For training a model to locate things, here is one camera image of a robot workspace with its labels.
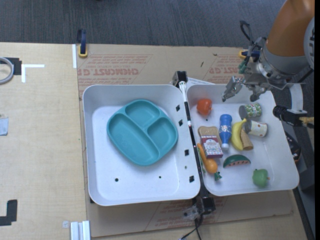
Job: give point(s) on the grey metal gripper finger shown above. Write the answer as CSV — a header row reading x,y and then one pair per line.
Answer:
x,y
232,87
257,94

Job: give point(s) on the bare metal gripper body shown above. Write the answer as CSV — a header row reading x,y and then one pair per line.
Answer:
x,y
258,75

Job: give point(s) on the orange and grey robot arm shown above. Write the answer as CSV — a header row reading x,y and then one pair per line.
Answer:
x,y
287,26

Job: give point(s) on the green printed can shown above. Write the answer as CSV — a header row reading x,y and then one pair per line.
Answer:
x,y
252,110

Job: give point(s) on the orange toy pepper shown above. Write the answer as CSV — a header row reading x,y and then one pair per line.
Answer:
x,y
203,106

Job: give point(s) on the white dotted can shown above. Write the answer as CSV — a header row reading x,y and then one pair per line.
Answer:
x,y
258,129

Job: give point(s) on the blue toy bottle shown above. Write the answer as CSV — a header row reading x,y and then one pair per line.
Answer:
x,y
225,129

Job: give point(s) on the yellow banana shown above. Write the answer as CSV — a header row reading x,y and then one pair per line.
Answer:
x,y
236,136

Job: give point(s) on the brown ice cream cone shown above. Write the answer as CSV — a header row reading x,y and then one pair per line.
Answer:
x,y
247,141

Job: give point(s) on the thin black and white rod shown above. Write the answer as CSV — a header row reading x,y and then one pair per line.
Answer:
x,y
186,106

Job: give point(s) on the brown bread slice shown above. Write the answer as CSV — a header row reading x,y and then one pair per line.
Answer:
x,y
208,131

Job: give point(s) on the red and white carton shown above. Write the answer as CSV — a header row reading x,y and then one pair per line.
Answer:
x,y
212,147

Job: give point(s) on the white plastic tray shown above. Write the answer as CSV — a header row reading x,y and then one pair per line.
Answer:
x,y
140,184
272,159

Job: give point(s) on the green watermelon slice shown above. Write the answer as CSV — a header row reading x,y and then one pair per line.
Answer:
x,y
236,161

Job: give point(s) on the orange carrot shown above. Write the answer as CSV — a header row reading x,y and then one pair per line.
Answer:
x,y
208,164

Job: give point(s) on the green toy pepper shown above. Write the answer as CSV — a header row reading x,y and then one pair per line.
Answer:
x,y
260,177

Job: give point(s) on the teal divided plate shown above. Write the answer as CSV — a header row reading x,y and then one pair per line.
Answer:
x,y
140,134

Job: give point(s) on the brown cardboard board red print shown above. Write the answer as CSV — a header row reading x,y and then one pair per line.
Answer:
x,y
130,66

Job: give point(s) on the black cylinder on white bracket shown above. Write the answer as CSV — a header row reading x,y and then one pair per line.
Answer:
x,y
296,99

